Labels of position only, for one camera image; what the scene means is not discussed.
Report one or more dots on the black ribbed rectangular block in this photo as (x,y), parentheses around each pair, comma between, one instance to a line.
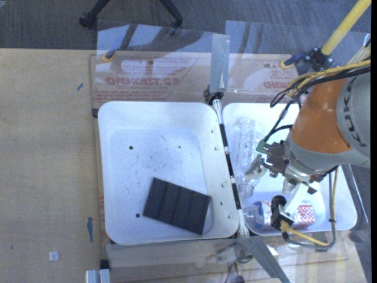
(176,206)

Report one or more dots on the thin black and white rod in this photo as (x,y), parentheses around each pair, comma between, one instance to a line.
(226,153)

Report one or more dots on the large clear plastic bottle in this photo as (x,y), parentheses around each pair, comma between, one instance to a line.
(246,140)

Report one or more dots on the brown cardboard board red print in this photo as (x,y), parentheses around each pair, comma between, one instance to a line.
(153,78)

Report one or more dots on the red and white checked packet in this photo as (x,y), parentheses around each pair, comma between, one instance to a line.
(304,215)

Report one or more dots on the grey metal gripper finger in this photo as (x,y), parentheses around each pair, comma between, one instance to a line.
(259,160)
(254,175)

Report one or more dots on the white plastic tray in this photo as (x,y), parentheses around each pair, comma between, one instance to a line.
(165,155)
(338,211)

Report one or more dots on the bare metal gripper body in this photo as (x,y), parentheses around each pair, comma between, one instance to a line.
(277,157)

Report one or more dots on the clear bottle with blue label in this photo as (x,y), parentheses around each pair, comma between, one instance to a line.
(257,214)

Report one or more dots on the black cylinder on white bracket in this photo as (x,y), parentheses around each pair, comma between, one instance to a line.
(278,215)

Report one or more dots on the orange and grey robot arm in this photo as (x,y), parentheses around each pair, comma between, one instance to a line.
(321,119)

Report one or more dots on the black chair base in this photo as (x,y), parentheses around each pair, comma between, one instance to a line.
(101,6)

